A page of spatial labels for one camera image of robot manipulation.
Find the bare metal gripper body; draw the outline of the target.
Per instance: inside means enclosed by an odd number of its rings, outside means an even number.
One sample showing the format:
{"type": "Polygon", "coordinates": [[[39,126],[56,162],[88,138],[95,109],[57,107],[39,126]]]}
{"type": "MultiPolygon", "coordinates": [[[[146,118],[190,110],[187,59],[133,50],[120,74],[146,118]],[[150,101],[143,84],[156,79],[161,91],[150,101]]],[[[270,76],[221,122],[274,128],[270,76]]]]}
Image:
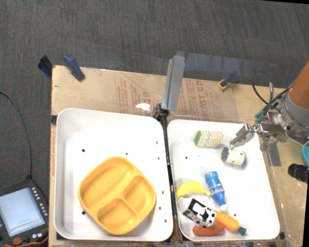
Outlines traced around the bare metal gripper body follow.
{"type": "Polygon", "coordinates": [[[255,132],[262,138],[309,146],[309,109],[296,105],[266,105],[255,117],[255,132]]]}

